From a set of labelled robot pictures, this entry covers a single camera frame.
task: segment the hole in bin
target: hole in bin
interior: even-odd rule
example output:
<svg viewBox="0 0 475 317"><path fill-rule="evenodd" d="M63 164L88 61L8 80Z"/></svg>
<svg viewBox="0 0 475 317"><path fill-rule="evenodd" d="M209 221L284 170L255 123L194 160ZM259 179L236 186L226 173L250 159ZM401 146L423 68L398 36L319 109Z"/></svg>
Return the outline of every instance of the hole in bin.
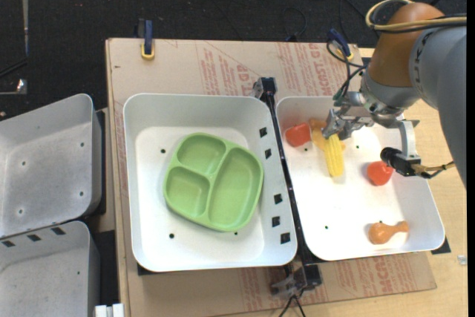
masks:
<svg viewBox="0 0 475 317"><path fill-rule="evenodd" d="M53 227L51 231L54 232L56 235L66 235L65 231L63 229L60 229L59 227Z"/></svg>
<svg viewBox="0 0 475 317"><path fill-rule="evenodd" d="M281 244L290 242L290 232L285 232L281 234Z"/></svg>
<svg viewBox="0 0 475 317"><path fill-rule="evenodd" d="M32 235L27 235L29 237L29 239L32 241L32 242L37 242L37 241L40 241L41 238L36 235L36 234L32 234Z"/></svg>
<svg viewBox="0 0 475 317"><path fill-rule="evenodd" d="M272 227L279 226L281 224L281 217L272 217Z"/></svg>
<svg viewBox="0 0 475 317"><path fill-rule="evenodd" d="M2 242L4 244L4 246L10 248L10 247L13 247L15 246L14 242L12 241L5 241L5 242Z"/></svg>

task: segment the green plate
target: green plate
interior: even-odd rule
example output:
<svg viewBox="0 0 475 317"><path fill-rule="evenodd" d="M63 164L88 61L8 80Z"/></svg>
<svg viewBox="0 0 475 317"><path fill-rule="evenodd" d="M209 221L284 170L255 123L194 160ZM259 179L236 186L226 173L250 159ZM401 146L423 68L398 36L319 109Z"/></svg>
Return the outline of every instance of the green plate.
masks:
<svg viewBox="0 0 475 317"><path fill-rule="evenodd" d="M196 133L173 153L163 184L170 209L210 229L237 231L250 221L263 184L257 156L236 143Z"/></svg>

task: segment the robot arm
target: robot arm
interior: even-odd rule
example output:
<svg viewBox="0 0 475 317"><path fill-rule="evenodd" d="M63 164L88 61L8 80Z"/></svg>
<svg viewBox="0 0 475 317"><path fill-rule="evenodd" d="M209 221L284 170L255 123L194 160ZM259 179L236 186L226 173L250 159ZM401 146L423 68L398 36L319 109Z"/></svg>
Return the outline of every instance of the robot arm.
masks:
<svg viewBox="0 0 475 317"><path fill-rule="evenodd" d="M442 130L460 177L466 177L466 18L444 18L435 7L408 0L391 17L361 78L360 91L348 91L330 109L326 138L374 123L398 128L403 151L385 148L381 159L403 175L421 174L413 127L402 117L418 99L439 111ZM377 4L368 13L388 1ZM367 23L372 24L369 16Z"/></svg>

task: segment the white tray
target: white tray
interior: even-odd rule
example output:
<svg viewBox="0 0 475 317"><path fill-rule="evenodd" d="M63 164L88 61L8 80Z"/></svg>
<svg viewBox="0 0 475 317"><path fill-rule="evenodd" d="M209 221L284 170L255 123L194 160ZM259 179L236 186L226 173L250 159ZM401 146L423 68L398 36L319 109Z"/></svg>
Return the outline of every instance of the white tray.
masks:
<svg viewBox="0 0 475 317"><path fill-rule="evenodd" d="M444 226L428 182L394 173L383 186L370 184L368 163L380 160L384 147L401 149L398 129L380 125L362 128L344 140L344 174L328 174L324 153L312 142L290 146L284 132L310 117L326 120L331 97L287 97L276 106L284 153L295 192L304 238L312 253L326 261L399 254L439 248ZM387 243L373 245L367 237L372 223L409 223Z"/></svg>
<svg viewBox="0 0 475 317"><path fill-rule="evenodd" d="M92 213L102 136L87 94L0 122L0 238Z"/></svg>
<svg viewBox="0 0 475 317"><path fill-rule="evenodd" d="M263 102L252 97L137 94L123 112L132 249L142 267L152 272L269 267L294 258L292 210L271 114ZM237 232L200 226L166 205L162 186L168 163L178 143L195 132L240 144L263 164L258 207Z"/></svg>
<svg viewBox="0 0 475 317"><path fill-rule="evenodd" d="M0 241L0 316L92 317L99 253L74 221Z"/></svg>

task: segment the red toy fruit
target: red toy fruit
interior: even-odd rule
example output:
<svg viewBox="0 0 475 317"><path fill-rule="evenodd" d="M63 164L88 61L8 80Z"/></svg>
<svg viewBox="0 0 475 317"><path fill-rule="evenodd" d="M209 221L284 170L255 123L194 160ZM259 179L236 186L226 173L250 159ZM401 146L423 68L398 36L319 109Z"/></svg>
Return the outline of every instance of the red toy fruit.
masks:
<svg viewBox="0 0 475 317"><path fill-rule="evenodd" d="M375 161L367 167L366 172L374 185L384 185L393 175L394 168L388 166L384 161Z"/></svg>
<svg viewBox="0 0 475 317"><path fill-rule="evenodd" d="M305 122L294 125L285 131L285 138L292 147L301 146L312 139L310 136L310 127Z"/></svg>

